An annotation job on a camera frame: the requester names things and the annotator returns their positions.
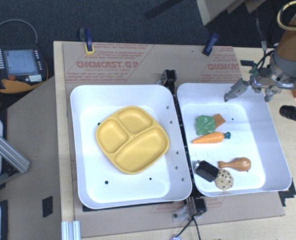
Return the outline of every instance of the carrot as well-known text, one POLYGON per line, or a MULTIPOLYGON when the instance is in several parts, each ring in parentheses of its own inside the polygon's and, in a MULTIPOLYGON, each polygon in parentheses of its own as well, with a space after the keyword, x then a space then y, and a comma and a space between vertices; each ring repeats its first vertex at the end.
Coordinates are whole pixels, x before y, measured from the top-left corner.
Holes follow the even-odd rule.
POLYGON ((230 132, 222 133, 219 131, 215 131, 194 139, 192 143, 194 144, 219 143, 219 142, 222 142, 223 139, 227 139, 227 138, 229 139, 230 136, 231 136, 230 132))

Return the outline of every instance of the control panel screen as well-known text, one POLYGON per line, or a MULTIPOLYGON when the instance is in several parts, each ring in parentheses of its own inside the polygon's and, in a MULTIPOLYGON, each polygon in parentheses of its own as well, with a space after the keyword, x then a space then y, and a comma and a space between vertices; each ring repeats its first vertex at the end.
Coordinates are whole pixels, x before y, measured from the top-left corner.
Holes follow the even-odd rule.
POLYGON ((4 57, 9 75, 38 74, 38 67, 32 49, 5 50, 4 57))

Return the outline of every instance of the cookie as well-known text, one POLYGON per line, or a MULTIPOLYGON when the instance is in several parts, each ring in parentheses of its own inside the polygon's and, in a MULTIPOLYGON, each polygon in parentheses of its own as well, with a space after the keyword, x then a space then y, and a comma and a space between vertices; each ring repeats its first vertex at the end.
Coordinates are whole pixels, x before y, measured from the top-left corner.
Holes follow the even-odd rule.
POLYGON ((227 190, 233 186, 233 177, 226 169, 220 169, 214 182, 219 189, 227 190))

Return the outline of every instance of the green vegetable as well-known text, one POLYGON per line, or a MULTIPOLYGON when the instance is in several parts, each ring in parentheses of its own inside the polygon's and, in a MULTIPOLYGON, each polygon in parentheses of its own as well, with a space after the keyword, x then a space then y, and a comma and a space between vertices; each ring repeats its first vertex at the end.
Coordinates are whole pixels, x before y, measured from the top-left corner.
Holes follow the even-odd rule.
POLYGON ((213 116, 202 115, 197 118, 197 135, 206 135, 215 132, 215 121, 213 116))

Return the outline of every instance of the robotic arm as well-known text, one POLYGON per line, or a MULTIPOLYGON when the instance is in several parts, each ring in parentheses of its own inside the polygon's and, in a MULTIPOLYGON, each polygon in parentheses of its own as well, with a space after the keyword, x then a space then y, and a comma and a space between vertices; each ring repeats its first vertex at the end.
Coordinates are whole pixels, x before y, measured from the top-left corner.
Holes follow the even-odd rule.
MULTIPOLYGON (((275 50, 264 52, 263 58, 257 63, 252 63, 250 80, 237 81, 228 93, 225 93, 225 102, 243 94, 248 86, 258 93, 265 90, 265 101, 272 100, 272 96, 281 92, 282 89, 296 90, 296 14, 289 25, 282 22, 282 13, 296 1, 287 3, 282 7, 277 16, 278 25, 285 32, 275 50), (270 57, 267 67, 263 67, 264 61, 270 57)), ((296 121, 296 107, 282 106, 280 114, 296 121)))

